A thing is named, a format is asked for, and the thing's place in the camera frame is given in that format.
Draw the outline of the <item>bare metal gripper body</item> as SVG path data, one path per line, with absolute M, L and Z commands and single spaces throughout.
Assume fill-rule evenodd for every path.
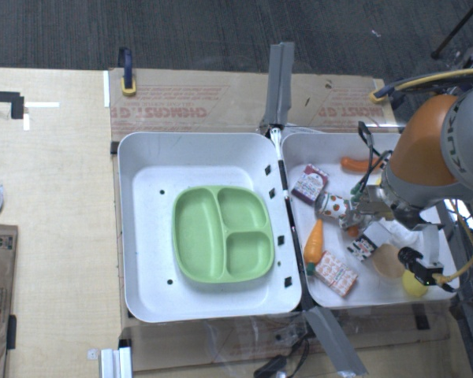
M 386 201 L 384 190 L 378 185 L 367 185 L 356 203 L 356 210 L 363 215 L 370 215 L 375 219 L 394 219 L 393 211 Z

